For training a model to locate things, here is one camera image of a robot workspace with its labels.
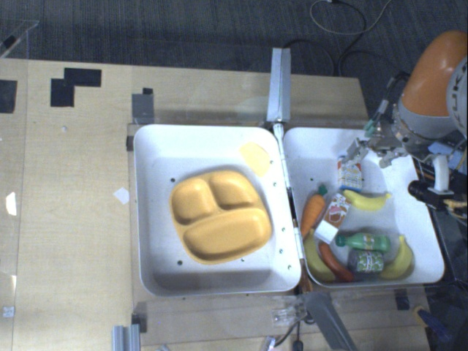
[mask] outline orange carrot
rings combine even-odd
[[[330,246],[325,243],[319,243],[319,251],[322,255],[322,260],[326,266],[335,274],[338,279],[345,282],[354,281],[354,274],[342,266],[333,256]]]
[[[309,200],[307,200],[301,218],[302,238],[305,238],[309,234],[310,229],[319,221],[319,216],[325,208],[325,198],[323,195],[326,193],[327,188],[322,185],[319,187],[319,192],[312,195]]]

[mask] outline bottle label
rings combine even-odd
[[[375,239],[372,234],[363,234],[363,249],[372,250],[374,249]]]
[[[357,251],[357,265],[355,271],[358,273],[379,273],[383,270],[382,253],[376,251]]]

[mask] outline metal clamp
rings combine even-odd
[[[112,351],[140,351],[140,326],[114,326],[112,329]]]
[[[291,118],[291,51],[274,48],[271,57],[270,94],[267,122],[289,121]]]

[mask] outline green bottle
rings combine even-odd
[[[344,245],[353,249],[366,251],[381,251],[383,254],[390,250],[390,239],[386,235],[374,235],[368,233],[356,233],[350,237],[336,236],[335,243],[338,247]]]

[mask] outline black tape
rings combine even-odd
[[[0,113],[13,113],[16,104],[16,80],[0,80]]]
[[[395,289],[395,302],[399,311],[408,311],[410,309],[410,299],[406,289]]]
[[[5,46],[6,49],[10,48],[15,43],[16,43],[16,38],[12,35],[10,35],[8,38],[6,38],[3,41],[3,45]]]
[[[132,313],[132,325],[139,325],[140,333],[148,331],[148,320],[145,315]]]
[[[67,85],[64,79],[50,80],[50,106],[74,107],[75,87]]]
[[[69,86],[101,87],[100,69],[65,68],[65,81]]]
[[[127,145],[127,152],[133,152],[133,136],[131,135],[127,135],[127,141],[126,141],[126,145]]]

